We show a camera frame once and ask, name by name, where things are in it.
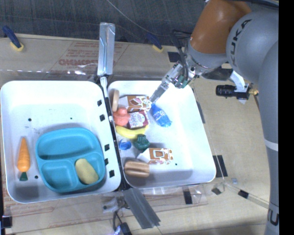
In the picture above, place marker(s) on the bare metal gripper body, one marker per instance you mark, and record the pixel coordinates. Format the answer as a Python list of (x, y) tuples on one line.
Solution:
[(177, 75)]

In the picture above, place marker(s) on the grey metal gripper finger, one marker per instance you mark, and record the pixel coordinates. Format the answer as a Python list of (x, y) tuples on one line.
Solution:
[(162, 91), (158, 89)]

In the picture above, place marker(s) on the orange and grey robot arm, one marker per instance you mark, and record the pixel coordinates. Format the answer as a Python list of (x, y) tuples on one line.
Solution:
[(254, 45)]

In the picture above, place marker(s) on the blue plastic bottle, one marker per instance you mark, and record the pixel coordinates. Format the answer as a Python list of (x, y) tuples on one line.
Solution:
[(160, 116)]

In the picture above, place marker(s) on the brown and white carton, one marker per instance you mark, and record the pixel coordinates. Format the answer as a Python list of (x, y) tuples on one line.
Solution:
[(159, 155), (134, 103)]

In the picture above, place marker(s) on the red and white carton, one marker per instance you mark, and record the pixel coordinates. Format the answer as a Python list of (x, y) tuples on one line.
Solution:
[(138, 120)]

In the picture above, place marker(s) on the tan round biscuit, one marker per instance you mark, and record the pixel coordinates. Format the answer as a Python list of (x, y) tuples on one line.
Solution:
[(115, 100)]

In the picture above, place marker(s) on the orange toy food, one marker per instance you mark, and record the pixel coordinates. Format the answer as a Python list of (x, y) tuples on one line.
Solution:
[(121, 116)]

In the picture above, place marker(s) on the yellow banana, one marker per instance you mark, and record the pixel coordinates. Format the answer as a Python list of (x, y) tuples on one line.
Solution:
[(129, 132)]

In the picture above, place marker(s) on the green broccoli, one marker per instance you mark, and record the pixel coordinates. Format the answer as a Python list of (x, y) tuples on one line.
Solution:
[(141, 143)]

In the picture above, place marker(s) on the white plastic tray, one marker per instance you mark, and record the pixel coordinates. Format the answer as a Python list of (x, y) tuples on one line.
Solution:
[(63, 97), (188, 141)]

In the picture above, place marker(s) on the small blue toy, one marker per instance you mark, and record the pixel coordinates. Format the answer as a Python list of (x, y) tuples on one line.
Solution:
[(125, 145)]

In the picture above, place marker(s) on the brown sausage in bun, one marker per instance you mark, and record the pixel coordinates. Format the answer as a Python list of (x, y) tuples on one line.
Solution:
[(136, 169)]

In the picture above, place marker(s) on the brown cardboard board red print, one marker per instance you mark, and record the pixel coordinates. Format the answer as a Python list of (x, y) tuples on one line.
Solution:
[(232, 136)]

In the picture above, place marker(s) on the yellow potato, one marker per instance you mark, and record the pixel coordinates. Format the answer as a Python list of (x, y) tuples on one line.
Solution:
[(86, 171)]

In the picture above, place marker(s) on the blue divided plate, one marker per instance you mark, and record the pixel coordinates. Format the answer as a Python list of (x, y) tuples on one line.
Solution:
[(63, 146)]

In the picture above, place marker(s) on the orange carrot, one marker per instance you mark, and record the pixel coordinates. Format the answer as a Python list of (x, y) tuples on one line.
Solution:
[(23, 157)]

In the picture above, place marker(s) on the black cylinder on white bracket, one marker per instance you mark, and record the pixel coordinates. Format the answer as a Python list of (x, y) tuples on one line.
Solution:
[(226, 90)]

